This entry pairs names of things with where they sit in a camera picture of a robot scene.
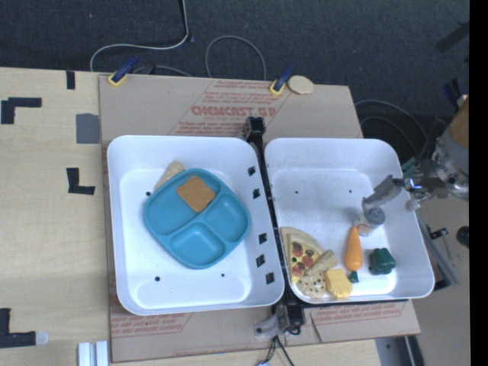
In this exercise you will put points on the tan bread roll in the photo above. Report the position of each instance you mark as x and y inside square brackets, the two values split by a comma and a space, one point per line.
[321, 262]

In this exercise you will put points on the orange toast slice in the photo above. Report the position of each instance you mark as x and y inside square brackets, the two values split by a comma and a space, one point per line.
[196, 193]

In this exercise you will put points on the tan triangular cracker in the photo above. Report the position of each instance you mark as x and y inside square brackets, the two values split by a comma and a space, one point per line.
[169, 172]

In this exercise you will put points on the green bell pepper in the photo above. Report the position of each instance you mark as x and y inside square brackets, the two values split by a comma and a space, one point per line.
[381, 261]

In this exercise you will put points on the brown cardboard board red print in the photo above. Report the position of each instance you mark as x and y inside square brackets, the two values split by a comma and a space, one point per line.
[152, 105]

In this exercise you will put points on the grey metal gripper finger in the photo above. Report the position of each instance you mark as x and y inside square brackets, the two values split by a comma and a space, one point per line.
[384, 190]
[412, 204]

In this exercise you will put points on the small silver can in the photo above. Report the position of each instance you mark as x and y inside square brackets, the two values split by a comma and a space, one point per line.
[371, 219]

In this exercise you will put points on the orange carrot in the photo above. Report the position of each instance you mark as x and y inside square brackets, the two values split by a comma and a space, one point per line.
[353, 252]

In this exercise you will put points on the yellow cheese wedge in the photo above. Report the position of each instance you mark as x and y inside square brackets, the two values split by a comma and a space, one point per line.
[338, 283]

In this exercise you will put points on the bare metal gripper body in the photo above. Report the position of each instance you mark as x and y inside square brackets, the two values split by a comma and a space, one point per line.
[432, 187]

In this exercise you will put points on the chocolate chip cookie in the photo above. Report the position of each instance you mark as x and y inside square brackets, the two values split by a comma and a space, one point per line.
[313, 286]

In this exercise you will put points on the blue divided plate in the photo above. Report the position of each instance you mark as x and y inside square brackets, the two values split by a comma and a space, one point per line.
[194, 238]

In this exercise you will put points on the white plastic tray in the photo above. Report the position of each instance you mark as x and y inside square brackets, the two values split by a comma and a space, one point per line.
[324, 181]
[198, 284]

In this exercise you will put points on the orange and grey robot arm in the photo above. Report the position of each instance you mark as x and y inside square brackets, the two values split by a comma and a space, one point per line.
[461, 125]

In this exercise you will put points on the pizza slice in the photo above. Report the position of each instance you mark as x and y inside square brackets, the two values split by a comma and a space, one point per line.
[299, 248]

